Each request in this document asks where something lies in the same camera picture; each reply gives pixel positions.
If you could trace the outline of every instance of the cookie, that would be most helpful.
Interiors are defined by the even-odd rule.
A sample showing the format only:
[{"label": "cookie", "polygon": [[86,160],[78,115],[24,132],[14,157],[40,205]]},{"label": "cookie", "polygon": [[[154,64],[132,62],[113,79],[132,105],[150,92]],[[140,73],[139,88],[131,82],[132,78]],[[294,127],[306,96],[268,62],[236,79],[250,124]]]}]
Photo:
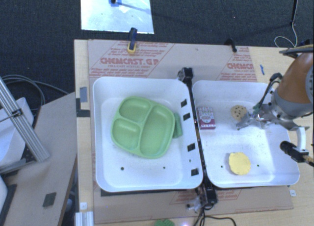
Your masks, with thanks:
[{"label": "cookie", "polygon": [[246,115],[246,113],[247,113],[247,110],[246,110],[246,107],[244,106],[236,105],[231,108],[231,115],[237,121],[241,121],[242,117]]}]

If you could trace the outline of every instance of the white cable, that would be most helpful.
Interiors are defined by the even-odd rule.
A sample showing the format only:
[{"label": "white cable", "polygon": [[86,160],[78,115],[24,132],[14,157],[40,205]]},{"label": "white cable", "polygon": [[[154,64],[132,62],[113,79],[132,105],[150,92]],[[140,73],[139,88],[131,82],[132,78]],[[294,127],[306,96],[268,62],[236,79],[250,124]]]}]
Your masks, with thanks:
[{"label": "white cable", "polygon": [[296,46],[298,45],[298,36],[296,35],[296,31],[295,31],[295,29],[294,29],[294,20],[295,20],[295,16],[296,16],[296,10],[297,10],[297,8],[298,8],[298,3],[299,3],[299,0],[296,1],[295,12],[294,12],[293,20],[292,20],[292,23],[291,23],[291,27],[292,27],[292,30],[293,30],[293,33],[294,33],[294,36],[295,36],[295,44],[294,44],[290,39],[288,39],[288,38],[286,38],[286,37],[284,37],[284,36],[277,36],[277,37],[274,39],[274,43],[275,43],[276,47],[278,47],[278,48],[280,47],[280,46],[277,44],[277,42],[276,42],[276,40],[277,40],[278,38],[282,38],[282,39],[287,40],[288,42],[290,42],[290,44],[291,44],[293,47],[296,47]]},{"label": "white cable", "polygon": [[277,36],[277,37],[274,39],[274,43],[275,43],[276,47],[278,47],[278,48],[280,47],[280,46],[277,44],[277,42],[276,42],[276,40],[277,40],[278,38],[282,38],[282,39],[285,39],[285,40],[289,41],[290,44],[291,44],[293,47],[296,47],[296,46],[297,46],[297,44],[298,44],[298,36],[296,35],[296,31],[295,31],[295,29],[294,29],[294,22],[292,22],[291,26],[292,26],[292,30],[293,30],[293,33],[294,33],[294,36],[295,36],[295,44],[292,43],[292,41],[291,41],[290,39],[288,39],[288,38],[286,38],[286,37],[284,37],[284,36]]}]

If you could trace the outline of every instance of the white tray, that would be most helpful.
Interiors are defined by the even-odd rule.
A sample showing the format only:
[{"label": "white tray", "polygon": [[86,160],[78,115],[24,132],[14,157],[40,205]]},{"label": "white tray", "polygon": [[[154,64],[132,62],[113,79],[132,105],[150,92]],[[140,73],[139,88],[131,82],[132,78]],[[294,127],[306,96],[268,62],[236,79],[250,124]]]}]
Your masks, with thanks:
[{"label": "white tray", "polygon": [[[207,173],[211,182],[221,188],[292,185],[300,177],[297,163],[280,150],[289,141],[288,132],[280,125],[263,130],[258,124],[236,129],[231,108],[237,104],[252,112],[261,99],[266,84],[228,81],[198,81],[193,86],[195,107],[213,109],[216,129],[200,129]],[[270,101],[267,95],[264,102]],[[237,176],[230,170],[232,152],[243,152],[251,161],[251,171]]]},{"label": "white tray", "polygon": [[[172,139],[166,154],[146,159],[117,147],[110,127],[121,101],[129,96],[148,98],[181,117],[183,136]],[[193,189],[203,180],[188,88],[174,79],[102,77],[93,85],[96,181],[109,192]],[[190,118],[183,120],[183,115]],[[187,147],[194,144],[195,149]]]}]

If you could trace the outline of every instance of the black carpet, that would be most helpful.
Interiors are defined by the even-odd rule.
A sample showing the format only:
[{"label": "black carpet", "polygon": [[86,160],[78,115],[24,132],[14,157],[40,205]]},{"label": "black carpet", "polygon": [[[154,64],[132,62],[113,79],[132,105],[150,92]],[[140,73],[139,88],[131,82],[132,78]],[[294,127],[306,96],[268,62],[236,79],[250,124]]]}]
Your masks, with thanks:
[{"label": "black carpet", "polygon": [[[283,35],[292,42],[293,0],[150,0],[155,34],[138,40],[273,47]],[[313,42],[314,0],[299,0],[299,41]],[[80,29],[80,0],[0,0],[0,75],[20,74],[74,91],[74,39],[127,39],[125,33]],[[286,41],[278,41],[288,47]],[[27,84],[10,85],[16,98],[39,104]],[[43,87],[47,101],[62,94]]]}]

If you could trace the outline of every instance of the green plastic tray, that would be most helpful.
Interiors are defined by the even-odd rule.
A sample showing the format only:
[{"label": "green plastic tray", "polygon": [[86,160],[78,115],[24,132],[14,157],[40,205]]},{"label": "green plastic tray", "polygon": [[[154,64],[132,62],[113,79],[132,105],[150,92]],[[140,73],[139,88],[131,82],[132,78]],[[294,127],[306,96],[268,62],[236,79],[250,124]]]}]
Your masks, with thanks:
[{"label": "green plastic tray", "polygon": [[163,156],[172,138],[181,135],[180,118],[169,108],[135,96],[121,102],[111,125],[117,146],[150,159]]}]

